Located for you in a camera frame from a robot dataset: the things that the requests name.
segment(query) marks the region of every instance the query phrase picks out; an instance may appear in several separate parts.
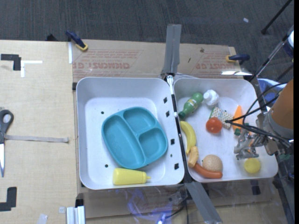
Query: orange object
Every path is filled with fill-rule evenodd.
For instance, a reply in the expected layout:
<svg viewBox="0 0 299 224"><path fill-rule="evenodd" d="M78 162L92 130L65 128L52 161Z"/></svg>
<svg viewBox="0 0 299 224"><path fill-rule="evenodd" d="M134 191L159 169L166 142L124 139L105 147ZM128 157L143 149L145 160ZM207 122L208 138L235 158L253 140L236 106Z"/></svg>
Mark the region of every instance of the orange object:
<svg viewBox="0 0 299 224"><path fill-rule="evenodd" d="M281 91L270 114L277 126L294 130L294 79L290 80Z"/></svg>
<svg viewBox="0 0 299 224"><path fill-rule="evenodd" d="M234 119L236 119L240 116L242 116L242 108L240 105L238 105L238 107L235 111ZM243 118L235 120L234 123L237 123L239 125L243 124ZM241 134L241 127L238 127L235 125L232 125L232 126L233 126L233 129L235 130L235 135L239 136Z"/></svg>
<svg viewBox="0 0 299 224"><path fill-rule="evenodd" d="M205 178L222 178L222 172L210 171L202 167L200 164L196 163L193 169Z"/></svg>
<svg viewBox="0 0 299 224"><path fill-rule="evenodd" d="M212 117L206 122L206 129L210 133L219 133L222 129L222 122L217 117Z"/></svg>

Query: yellow mustard bottle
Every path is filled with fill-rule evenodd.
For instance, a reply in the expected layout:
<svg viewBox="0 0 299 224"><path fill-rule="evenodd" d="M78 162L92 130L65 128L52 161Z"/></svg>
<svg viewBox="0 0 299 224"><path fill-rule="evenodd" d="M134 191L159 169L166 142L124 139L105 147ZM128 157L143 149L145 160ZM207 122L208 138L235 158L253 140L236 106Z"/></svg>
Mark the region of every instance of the yellow mustard bottle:
<svg viewBox="0 0 299 224"><path fill-rule="evenodd" d="M140 184L145 183L147 179L150 177L143 171L126 168L115 168L113 171L114 185Z"/></svg>

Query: yellow lemon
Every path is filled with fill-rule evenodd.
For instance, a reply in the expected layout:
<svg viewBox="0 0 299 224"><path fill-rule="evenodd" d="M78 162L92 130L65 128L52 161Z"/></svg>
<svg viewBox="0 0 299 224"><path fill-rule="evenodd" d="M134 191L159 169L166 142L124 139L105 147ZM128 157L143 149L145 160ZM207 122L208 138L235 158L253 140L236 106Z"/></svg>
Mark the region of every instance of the yellow lemon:
<svg viewBox="0 0 299 224"><path fill-rule="evenodd" d="M255 174L261 169L261 162L257 158L248 158L244 162L244 168L247 172Z"/></svg>

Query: toy tomato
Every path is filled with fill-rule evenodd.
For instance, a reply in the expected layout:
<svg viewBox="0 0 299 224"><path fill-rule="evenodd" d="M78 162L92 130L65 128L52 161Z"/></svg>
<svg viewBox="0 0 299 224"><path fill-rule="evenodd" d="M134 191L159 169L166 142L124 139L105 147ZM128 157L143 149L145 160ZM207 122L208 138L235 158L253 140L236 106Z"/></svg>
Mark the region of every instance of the toy tomato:
<svg viewBox="0 0 299 224"><path fill-rule="evenodd" d="M210 133L219 133L222 129L222 122L217 117L212 117L206 122L206 129Z"/></svg>

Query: green bottle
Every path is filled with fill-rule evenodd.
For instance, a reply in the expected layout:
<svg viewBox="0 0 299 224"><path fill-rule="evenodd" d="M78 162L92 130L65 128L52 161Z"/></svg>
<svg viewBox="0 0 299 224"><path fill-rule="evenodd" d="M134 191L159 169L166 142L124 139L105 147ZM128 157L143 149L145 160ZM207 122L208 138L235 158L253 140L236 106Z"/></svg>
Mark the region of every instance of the green bottle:
<svg viewBox="0 0 299 224"><path fill-rule="evenodd" d="M184 119L185 116L189 113L192 113L203 100L204 96L202 93L194 93L192 97L184 104L184 108L180 113L178 113L178 116L181 119Z"/></svg>

